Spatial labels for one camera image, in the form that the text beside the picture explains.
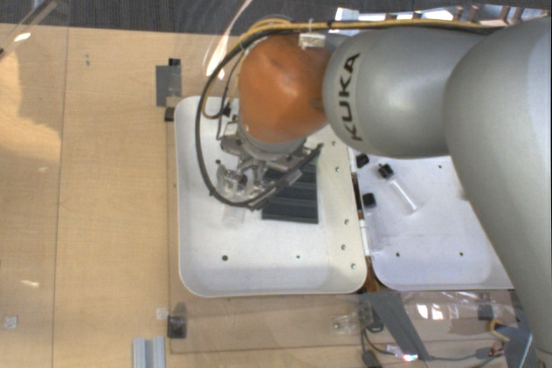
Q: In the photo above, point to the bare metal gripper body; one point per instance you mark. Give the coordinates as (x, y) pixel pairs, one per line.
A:
(259, 163)

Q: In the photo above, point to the clear plastic bottle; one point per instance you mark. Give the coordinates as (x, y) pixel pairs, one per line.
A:
(230, 182)
(347, 321)

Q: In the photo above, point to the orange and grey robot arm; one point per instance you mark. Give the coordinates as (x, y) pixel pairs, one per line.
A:
(397, 95)

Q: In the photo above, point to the white plastic tray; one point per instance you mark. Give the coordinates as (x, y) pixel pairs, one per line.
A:
(276, 258)
(435, 245)

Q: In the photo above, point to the black cylinder on white bracket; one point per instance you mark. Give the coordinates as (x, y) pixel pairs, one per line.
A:
(294, 202)

